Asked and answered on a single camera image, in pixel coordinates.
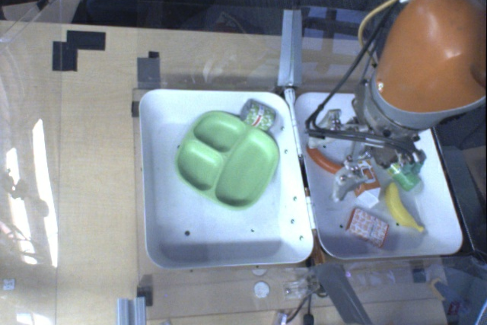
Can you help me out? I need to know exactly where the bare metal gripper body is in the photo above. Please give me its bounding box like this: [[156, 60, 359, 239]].
[[356, 113, 427, 169]]

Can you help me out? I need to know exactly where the orange and white carton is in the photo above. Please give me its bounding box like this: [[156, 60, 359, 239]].
[[354, 162, 382, 209]]

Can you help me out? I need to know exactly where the green bottle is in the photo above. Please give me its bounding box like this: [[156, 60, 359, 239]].
[[387, 160, 423, 193]]

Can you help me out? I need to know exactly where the orange and white packet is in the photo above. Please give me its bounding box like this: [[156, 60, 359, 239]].
[[345, 207, 390, 249]]

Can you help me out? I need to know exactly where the yellow banana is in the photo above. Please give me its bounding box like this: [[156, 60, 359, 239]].
[[384, 181, 425, 234]]

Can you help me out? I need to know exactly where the thin black and white rod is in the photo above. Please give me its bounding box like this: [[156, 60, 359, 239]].
[[283, 86, 317, 231]]

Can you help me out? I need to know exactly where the white plastic tray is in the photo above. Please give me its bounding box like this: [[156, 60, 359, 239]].
[[294, 91, 464, 260], [138, 88, 315, 270]]

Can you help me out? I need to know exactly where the green and white can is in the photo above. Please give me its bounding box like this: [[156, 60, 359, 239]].
[[240, 98, 279, 132]]

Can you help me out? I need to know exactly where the green divided plate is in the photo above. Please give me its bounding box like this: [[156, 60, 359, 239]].
[[174, 110, 282, 212]]

